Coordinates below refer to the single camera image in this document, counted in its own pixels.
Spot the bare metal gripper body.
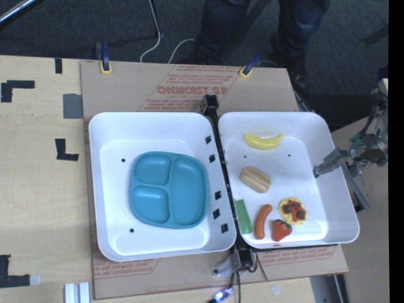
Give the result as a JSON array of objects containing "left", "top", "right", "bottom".
[{"left": 347, "top": 133, "right": 389, "bottom": 170}]

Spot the white plastic tray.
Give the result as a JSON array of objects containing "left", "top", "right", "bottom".
[
  {"left": 88, "top": 111, "right": 238, "bottom": 263},
  {"left": 217, "top": 110, "right": 360, "bottom": 250}
]

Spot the yellow spaghetti with meatballs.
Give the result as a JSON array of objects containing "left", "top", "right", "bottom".
[{"left": 278, "top": 196, "right": 308, "bottom": 228}]

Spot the yellow banana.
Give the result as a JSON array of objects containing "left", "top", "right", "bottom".
[{"left": 243, "top": 133, "right": 285, "bottom": 151}]

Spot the tan bread bun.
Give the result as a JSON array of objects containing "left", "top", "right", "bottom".
[{"left": 239, "top": 165, "right": 272, "bottom": 194}]

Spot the red strawberry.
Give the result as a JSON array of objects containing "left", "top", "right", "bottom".
[{"left": 271, "top": 218, "right": 293, "bottom": 242}]

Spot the orange sausage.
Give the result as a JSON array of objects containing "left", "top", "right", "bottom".
[{"left": 254, "top": 204, "right": 273, "bottom": 241}]

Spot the green rectangular stick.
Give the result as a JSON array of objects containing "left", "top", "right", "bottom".
[{"left": 234, "top": 198, "right": 254, "bottom": 235}]

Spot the thin black rod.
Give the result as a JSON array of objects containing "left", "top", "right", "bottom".
[{"left": 209, "top": 105, "right": 251, "bottom": 256}]

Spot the blue divided plate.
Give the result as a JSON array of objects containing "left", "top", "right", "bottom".
[{"left": 129, "top": 151, "right": 210, "bottom": 230}]

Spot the person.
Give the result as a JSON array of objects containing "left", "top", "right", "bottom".
[{"left": 187, "top": 0, "right": 352, "bottom": 92}]

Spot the brown cardboard board red print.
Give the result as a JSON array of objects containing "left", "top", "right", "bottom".
[{"left": 80, "top": 60, "right": 350, "bottom": 300}]

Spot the white block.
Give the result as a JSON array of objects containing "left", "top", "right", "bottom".
[
  {"left": 78, "top": 282, "right": 91, "bottom": 303},
  {"left": 64, "top": 283, "right": 78, "bottom": 303}
]

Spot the black block with thin wires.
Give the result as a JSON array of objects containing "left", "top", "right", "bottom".
[
  {"left": 234, "top": 247, "right": 259, "bottom": 272},
  {"left": 200, "top": 94, "right": 220, "bottom": 117}
]

